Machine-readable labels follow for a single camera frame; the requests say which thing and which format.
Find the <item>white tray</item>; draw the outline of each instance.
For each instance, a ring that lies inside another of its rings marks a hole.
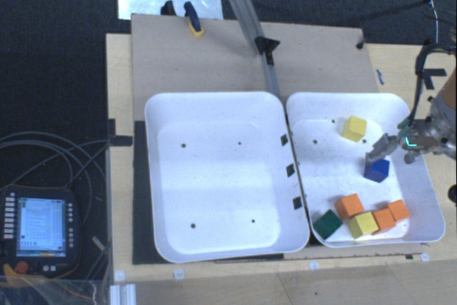
[[[342,196],[357,193],[366,211],[403,199],[411,218],[376,235],[354,240],[347,224],[320,242],[331,247],[439,240],[445,223],[423,157],[405,164],[398,148],[387,157],[388,178],[376,183],[363,177],[365,153],[382,134],[397,134],[409,110],[393,94],[296,93],[287,101],[298,168],[312,223]],[[354,115],[367,120],[365,143],[341,137],[344,121]]]
[[[266,92],[146,104],[156,248],[182,263],[298,251],[309,238],[281,102]],[[283,145],[284,136],[289,142]]]

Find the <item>cube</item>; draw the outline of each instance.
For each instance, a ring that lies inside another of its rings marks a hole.
[[[388,177],[390,164],[390,161],[385,159],[375,161],[372,164],[365,162],[365,172],[363,173],[363,176],[372,181],[381,183]]]
[[[365,211],[358,194],[350,194],[349,196],[340,198],[335,203],[335,209],[342,221]]]
[[[373,232],[373,235],[377,234],[380,231],[393,228],[396,225],[396,222],[393,219],[391,210],[389,210],[389,209],[381,209],[378,211],[374,211],[373,217],[376,220],[376,223],[378,224],[378,227],[379,227],[379,230]]]
[[[373,213],[370,211],[354,216],[348,221],[348,226],[354,239],[379,230],[379,226],[374,219]]]
[[[355,116],[350,116],[343,125],[342,137],[355,142],[365,136],[366,121]]]
[[[389,209],[391,210],[393,219],[395,221],[400,221],[403,219],[407,219],[408,217],[411,216],[409,213],[408,208],[406,207],[405,203],[403,202],[402,199],[399,199],[398,201],[391,202],[390,204],[387,204],[383,209]]]
[[[323,240],[326,240],[330,235],[332,235],[343,222],[339,217],[332,211],[328,210],[324,215],[322,215],[319,220],[313,223],[314,231],[317,232]]]

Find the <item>blue tape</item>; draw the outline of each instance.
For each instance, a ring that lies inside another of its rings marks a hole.
[[[376,69],[376,73],[378,74],[379,82],[381,83],[381,85],[384,85],[384,82],[382,79],[383,74],[378,69]]]

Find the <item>blue cube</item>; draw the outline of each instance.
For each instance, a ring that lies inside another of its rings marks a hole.
[[[390,162],[385,159],[375,161],[372,164],[365,163],[365,173],[363,176],[372,181],[381,183],[388,177],[388,168]]]

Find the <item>black floor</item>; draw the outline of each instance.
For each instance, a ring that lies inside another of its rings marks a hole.
[[[433,12],[422,1],[253,0],[262,21],[361,27],[368,42],[390,44],[422,44],[435,37]],[[434,1],[438,17],[455,24],[455,15],[444,11],[455,13],[456,0]],[[117,19],[116,6],[117,0],[0,0],[0,136],[33,130],[77,144],[107,138],[105,34],[130,30],[129,21]],[[226,18],[233,17],[227,0],[223,9]],[[440,23],[441,41],[449,42],[450,28]],[[0,151],[0,186],[44,155],[37,148]],[[74,279],[101,278],[104,272],[89,273],[100,253],[91,238],[108,243],[104,180],[91,174],[96,199]],[[59,184],[66,172],[44,169],[32,177],[29,184]],[[84,184],[78,185],[81,205]]]

